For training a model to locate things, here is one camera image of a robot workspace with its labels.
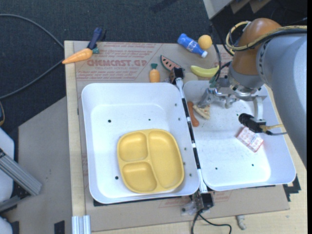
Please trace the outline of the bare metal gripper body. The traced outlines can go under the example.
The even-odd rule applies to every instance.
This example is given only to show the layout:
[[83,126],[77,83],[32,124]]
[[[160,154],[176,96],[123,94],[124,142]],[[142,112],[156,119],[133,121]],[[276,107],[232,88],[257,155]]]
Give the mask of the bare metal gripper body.
[[256,91],[256,88],[245,87],[232,77],[219,78],[210,81],[207,89],[207,101],[236,102],[240,99],[249,100]]

